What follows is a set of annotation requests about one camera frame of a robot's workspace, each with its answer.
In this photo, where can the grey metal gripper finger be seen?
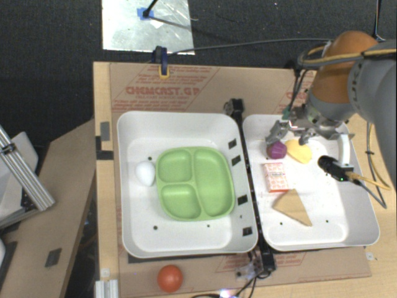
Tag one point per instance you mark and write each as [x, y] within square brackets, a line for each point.
[304, 137]
[274, 133]

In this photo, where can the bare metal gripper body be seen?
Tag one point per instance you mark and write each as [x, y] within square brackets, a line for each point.
[313, 123]

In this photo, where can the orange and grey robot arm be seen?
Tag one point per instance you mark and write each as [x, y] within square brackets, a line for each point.
[356, 82]

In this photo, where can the purple toy cupcake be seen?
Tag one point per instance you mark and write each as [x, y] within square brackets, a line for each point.
[277, 150]

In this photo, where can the orange and white carton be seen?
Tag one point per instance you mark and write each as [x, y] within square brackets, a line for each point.
[276, 177]

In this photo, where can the thin black rod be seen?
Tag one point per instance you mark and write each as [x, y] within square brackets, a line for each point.
[249, 178]

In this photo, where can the tan toy bread slice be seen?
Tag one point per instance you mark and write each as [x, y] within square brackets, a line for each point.
[294, 208]

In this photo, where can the white plastic tray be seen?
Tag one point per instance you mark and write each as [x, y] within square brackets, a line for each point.
[145, 228]
[335, 216]

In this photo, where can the brown cardboard board red print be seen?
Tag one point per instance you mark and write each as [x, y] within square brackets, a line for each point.
[198, 92]

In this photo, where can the green divided plate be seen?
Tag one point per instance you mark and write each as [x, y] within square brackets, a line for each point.
[195, 183]

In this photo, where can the white egg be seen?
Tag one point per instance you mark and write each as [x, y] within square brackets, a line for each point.
[145, 172]

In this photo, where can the orange ball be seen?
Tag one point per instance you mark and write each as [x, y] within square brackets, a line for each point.
[169, 278]

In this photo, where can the black cylinder on white bracket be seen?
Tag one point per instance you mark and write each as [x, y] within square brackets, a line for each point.
[336, 163]

